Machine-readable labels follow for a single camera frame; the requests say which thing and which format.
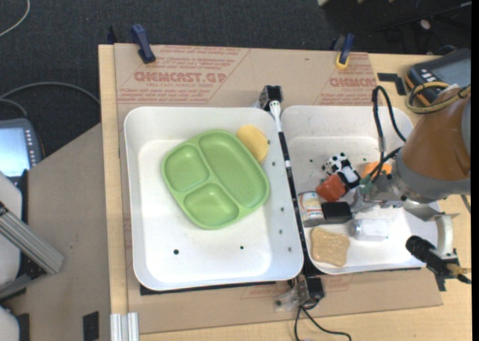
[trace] sponge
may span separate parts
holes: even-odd
[[[268,153],[268,139],[263,133],[251,124],[242,126],[237,131],[237,137],[253,154],[254,158],[262,162]]]

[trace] wooden table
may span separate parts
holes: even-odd
[[[397,73],[402,76],[415,63],[429,59],[423,55],[369,55],[375,74]],[[100,92],[102,100],[103,155],[106,183],[111,312],[129,312],[126,287],[123,211],[121,202],[120,160],[118,157],[118,117],[115,94],[115,51],[113,46],[99,46]],[[381,82],[390,90],[394,107],[404,108],[393,84]],[[406,111],[413,123],[418,116]],[[460,197],[441,202],[447,213],[459,212],[454,219],[454,247],[463,266],[471,266],[471,218]],[[448,280],[442,293],[443,305],[414,310],[395,310],[349,316],[321,318],[327,329],[345,331],[356,340],[471,340],[471,286]],[[320,334],[307,319],[299,321],[301,338],[341,340],[343,337]],[[142,340],[294,340],[293,321],[224,326],[190,331],[145,334]]]

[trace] black clip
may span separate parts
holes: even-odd
[[[140,45],[138,54],[143,60],[143,63],[148,64],[154,62],[156,60],[156,57],[151,51],[150,42],[148,42],[147,31],[143,28],[142,25],[136,23],[135,25],[133,25],[131,33],[133,42]]]
[[[272,100],[278,100],[278,102],[283,101],[283,91],[281,90],[281,86],[264,86],[263,91],[260,94],[260,108],[264,111],[269,111],[269,102]]]

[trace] clamp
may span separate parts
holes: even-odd
[[[149,64],[156,60],[155,55],[151,51],[150,42],[148,41],[147,31],[142,25],[138,23],[134,24],[131,29],[131,35],[134,43],[137,43],[140,46],[138,54],[143,60],[143,63]]]
[[[350,61],[351,48],[353,47],[354,35],[349,33],[347,36],[340,36],[332,44],[332,50],[337,50],[341,46],[341,50],[336,56],[335,65],[339,70],[346,69]]]

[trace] monitor screen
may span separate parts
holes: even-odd
[[[6,177],[21,176],[30,169],[22,128],[0,129],[0,171]]]
[[[465,87],[471,83],[471,58],[435,68],[433,73],[449,85],[457,83],[460,87]]]

